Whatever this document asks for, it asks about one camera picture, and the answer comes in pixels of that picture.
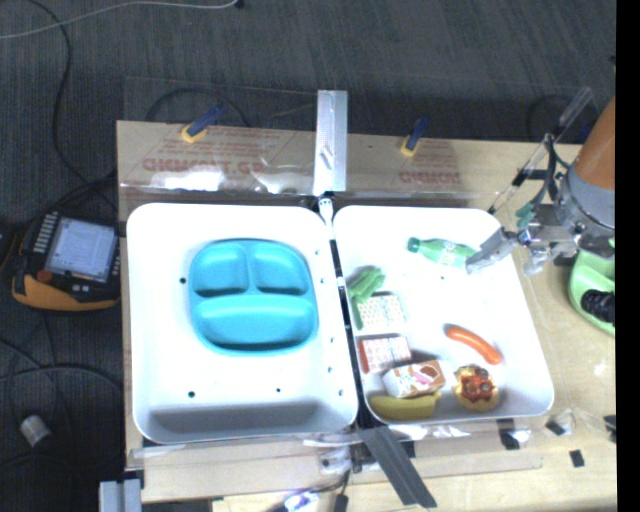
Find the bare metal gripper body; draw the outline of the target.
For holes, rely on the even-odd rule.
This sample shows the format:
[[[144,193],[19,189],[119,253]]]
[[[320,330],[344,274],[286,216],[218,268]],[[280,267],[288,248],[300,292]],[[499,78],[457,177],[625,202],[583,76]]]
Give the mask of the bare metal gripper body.
[[[580,208],[567,204],[527,203],[518,210],[519,241],[550,248],[549,261],[572,257],[578,250],[600,251],[600,228]]]

